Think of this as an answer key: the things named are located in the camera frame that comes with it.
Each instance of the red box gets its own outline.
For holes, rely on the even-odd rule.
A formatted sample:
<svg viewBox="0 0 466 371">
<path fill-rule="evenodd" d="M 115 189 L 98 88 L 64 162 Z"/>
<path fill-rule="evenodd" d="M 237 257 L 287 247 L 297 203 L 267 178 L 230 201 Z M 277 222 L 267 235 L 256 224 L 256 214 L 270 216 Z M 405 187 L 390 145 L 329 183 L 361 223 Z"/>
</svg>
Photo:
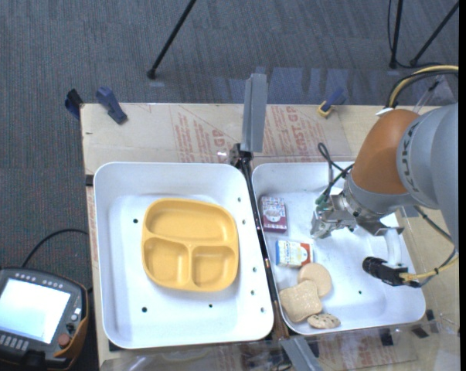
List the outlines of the red box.
<svg viewBox="0 0 466 371">
<path fill-rule="evenodd" d="M 262 226 L 264 231 L 284 233 L 287 230 L 286 206 L 283 198 L 262 196 Z"/>
</svg>

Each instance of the yellow cable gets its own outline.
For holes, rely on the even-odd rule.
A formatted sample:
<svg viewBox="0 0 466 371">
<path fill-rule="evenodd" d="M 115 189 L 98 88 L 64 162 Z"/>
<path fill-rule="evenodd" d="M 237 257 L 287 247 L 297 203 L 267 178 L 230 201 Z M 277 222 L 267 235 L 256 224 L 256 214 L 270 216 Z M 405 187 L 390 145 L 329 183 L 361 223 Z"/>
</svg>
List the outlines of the yellow cable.
<svg viewBox="0 0 466 371">
<path fill-rule="evenodd" d="M 429 66 L 425 67 L 421 70 L 418 70 L 414 72 L 413 74 L 422 74 L 422 73 L 427 73 L 430 71 L 438 71 L 438 70 L 453 70 L 453 71 L 459 71 L 459 66 L 454 66 L 454 65 L 436 65 L 436 66 Z M 394 89 L 394 91 L 391 93 L 391 96 L 389 98 L 389 107 L 394 105 L 394 99 L 396 98 L 396 95 L 399 94 L 399 92 L 404 88 L 404 86 L 409 83 L 413 78 L 406 78 L 402 80 Z"/>
<path fill-rule="evenodd" d="M 459 260 L 459 254 L 455 256 L 451 261 L 445 264 L 443 267 L 435 268 L 433 271 L 426 272 L 424 274 L 409 274 L 408 272 L 403 272 L 400 274 L 400 278 L 403 279 L 404 282 L 423 279 L 424 277 L 434 276 L 439 274 L 442 271 L 447 270 L 449 267 L 452 267 L 454 264 L 457 263 Z"/>
</svg>

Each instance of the blue clamp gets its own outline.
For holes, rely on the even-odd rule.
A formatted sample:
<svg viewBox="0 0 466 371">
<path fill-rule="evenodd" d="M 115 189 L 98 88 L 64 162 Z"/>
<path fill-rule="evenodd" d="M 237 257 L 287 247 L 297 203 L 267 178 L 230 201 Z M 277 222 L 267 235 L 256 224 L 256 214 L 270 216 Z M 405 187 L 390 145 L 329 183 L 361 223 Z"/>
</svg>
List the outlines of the blue clamp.
<svg viewBox="0 0 466 371">
<path fill-rule="evenodd" d="M 327 100 L 324 100 L 322 104 L 318 106 L 317 111 L 322 117 L 326 118 L 330 114 L 333 105 L 343 104 L 345 102 L 346 98 L 342 94 L 343 91 L 341 87 L 338 87 Z"/>
<path fill-rule="evenodd" d="M 66 99 L 64 100 L 64 106 L 66 109 L 76 117 L 77 120 L 80 119 L 80 106 L 83 104 L 80 95 L 77 93 L 77 90 L 74 88 L 68 92 Z"/>
<path fill-rule="evenodd" d="M 121 109 L 121 106 L 119 105 L 119 102 L 114 96 L 114 92 L 111 88 L 102 86 L 97 90 L 95 96 L 99 103 L 103 104 L 105 107 L 109 107 L 108 114 L 118 124 L 121 124 L 123 121 L 128 119 L 128 116 Z"/>
</svg>

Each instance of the wooden table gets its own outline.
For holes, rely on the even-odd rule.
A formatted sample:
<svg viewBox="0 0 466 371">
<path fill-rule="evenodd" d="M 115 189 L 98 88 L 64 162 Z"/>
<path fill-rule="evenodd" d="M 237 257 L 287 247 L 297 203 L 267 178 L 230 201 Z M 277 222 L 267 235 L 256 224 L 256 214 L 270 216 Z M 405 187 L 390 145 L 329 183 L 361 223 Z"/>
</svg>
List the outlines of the wooden table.
<svg viewBox="0 0 466 371">
<path fill-rule="evenodd" d="M 83 157 L 87 175 L 87 207 L 90 223 L 97 348 L 102 370 L 124 369 L 137 353 L 110 351 L 101 321 L 100 278 L 97 255 L 94 188 L 96 170 L 106 162 L 218 162 L 227 161 L 229 150 L 241 142 L 242 104 L 121 104 L 128 120 L 116 124 L 101 104 L 80 108 Z M 370 128 L 377 121 L 379 106 L 336 106 L 320 117 L 317 106 L 268 105 L 264 149 L 254 161 L 320 162 L 317 143 L 324 142 L 335 161 L 354 160 Z M 424 107 L 422 113 L 433 107 Z M 445 228 L 439 211 L 429 217 Z M 402 217 L 404 238 L 417 272 L 438 267 L 452 245 L 419 216 Z M 427 310 L 434 319 L 423 318 L 413 326 L 396 326 L 394 345 L 381 346 L 372 332 L 355 332 L 318 341 L 318 362 L 323 369 L 459 369 L 459 269 L 458 264 L 423 287 Z M 218 370 L 244 369 L 244 346 L 211 348 L 208 366 Z M 149 356 L 155 351 L 149 350 Z"/>
</svg>

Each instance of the cookie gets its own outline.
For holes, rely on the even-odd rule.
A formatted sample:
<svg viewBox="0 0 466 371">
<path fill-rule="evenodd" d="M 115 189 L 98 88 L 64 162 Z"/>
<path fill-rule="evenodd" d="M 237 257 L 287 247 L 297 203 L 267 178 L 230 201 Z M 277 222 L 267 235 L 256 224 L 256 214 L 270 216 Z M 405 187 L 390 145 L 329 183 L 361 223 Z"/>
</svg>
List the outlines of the cookie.
<svg viewBox="0 0 466 371">
<path fill-rule="evenodd" d="M 296 286 L 279 291 L 279 300 L 289 319 L 295 323 L 322 311 L 317 285 L 313 281 L 302 281 Z"/>
<path fill-rule="evenodd" d="M 302 281 L 314 281 L 317 285 L 317 294 L 320 298 L 332 289 L 331 274 L 322 264 L 309 263 L 300 268 L 298 283 Z"/>
<path fill-rule="evenodd" d="M 330 313 L 312 315 L 308 317 L 307 322 L 313 328 L 334 328 L 341 325 L 341 321 Z"/>
</svg>

